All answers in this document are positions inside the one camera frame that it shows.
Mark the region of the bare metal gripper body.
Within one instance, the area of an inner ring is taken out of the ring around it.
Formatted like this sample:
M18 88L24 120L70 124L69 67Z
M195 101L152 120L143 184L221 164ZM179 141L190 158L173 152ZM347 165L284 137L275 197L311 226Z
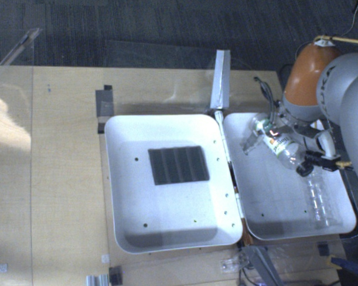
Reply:
M302 127L302 121L295 118L285 106L270 109L268 136L297 132Z

